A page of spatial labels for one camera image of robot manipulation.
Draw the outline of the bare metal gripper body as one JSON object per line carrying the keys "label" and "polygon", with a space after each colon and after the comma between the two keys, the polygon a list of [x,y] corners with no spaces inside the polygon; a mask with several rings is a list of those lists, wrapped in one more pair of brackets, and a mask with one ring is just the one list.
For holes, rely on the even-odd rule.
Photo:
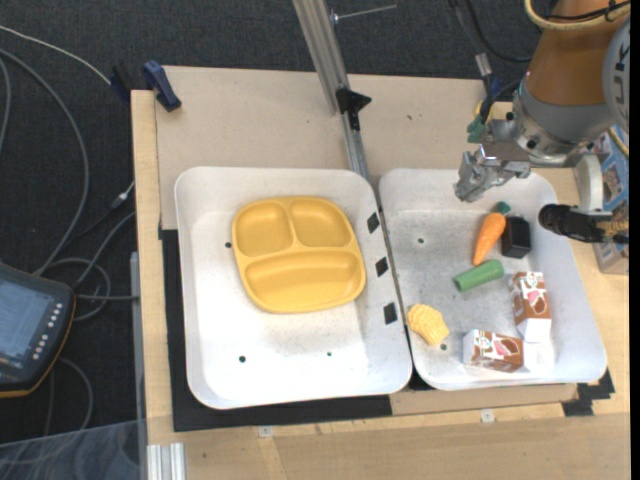
{"label": "bare metal gripper body", "polygon": [[481,135],[478,163],[495,171],[494,178],[523,178],[534,168],[575,166],[584,145],[565,142],[540,129],[529,118],[490,119]]}

